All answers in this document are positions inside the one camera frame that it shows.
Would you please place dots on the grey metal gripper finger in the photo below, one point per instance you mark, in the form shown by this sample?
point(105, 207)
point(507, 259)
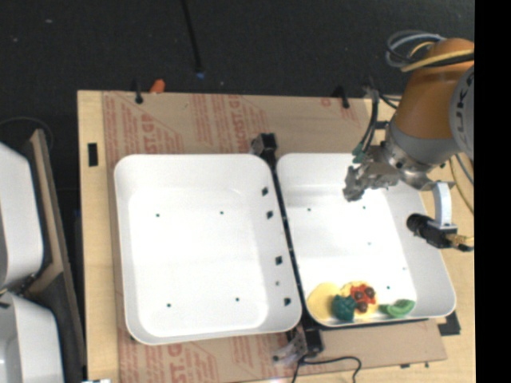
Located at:
point(366, 186)
point(350, 186)

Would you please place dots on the light green leaf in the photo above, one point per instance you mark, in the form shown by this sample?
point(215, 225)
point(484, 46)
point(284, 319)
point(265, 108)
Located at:
point(399, 308)

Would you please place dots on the brown cardboard board red print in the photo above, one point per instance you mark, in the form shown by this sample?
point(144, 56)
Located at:
point(223, 122)

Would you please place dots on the yellow and red pizza slice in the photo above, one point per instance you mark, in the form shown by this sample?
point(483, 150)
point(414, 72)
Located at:
point(365, 297)

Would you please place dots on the black cylinder on white bracket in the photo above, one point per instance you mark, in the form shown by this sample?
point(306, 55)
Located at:
point(433, 230)

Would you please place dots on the dark green broccoli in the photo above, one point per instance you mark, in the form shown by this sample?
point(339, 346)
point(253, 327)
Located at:
point(344, 308)

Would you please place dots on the thin black rod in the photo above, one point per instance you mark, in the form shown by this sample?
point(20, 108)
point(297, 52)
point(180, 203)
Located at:
point(288, 234)

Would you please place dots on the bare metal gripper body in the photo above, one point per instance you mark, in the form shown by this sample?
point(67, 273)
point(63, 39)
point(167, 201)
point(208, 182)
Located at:
point(389, 172)

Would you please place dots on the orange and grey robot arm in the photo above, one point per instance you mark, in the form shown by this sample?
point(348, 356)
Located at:
point(427, 106)

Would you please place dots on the white plastic tray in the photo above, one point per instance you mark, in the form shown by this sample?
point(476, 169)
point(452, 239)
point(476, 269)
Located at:
point(343, 245)
point(199, 249)

